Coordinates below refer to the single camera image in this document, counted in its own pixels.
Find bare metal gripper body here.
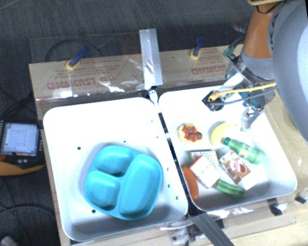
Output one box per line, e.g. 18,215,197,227
223,54,281,114

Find yellow banana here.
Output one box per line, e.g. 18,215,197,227
208,120,238,147

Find green plastic bottle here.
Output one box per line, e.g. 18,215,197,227
221,131,267,170

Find white dotted packet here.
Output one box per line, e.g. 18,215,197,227
189,147,220,172

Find white plastic tray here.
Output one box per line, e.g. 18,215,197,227
157,74,300,217
40,90,192,245

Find brown and white carton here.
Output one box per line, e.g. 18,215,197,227
217,145,269,194

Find white and red carton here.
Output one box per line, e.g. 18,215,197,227
187,152,223,192

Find green bean pods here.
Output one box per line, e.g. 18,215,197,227
214,176,246,203

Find orange sausage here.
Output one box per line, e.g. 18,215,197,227
181,164,201,203

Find blue divided plate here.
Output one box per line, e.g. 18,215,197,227
77,137,170,227

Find brown cardboard board red print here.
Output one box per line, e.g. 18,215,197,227
28,22,308,246

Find small grey metal can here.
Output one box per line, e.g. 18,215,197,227
0,234,19,246

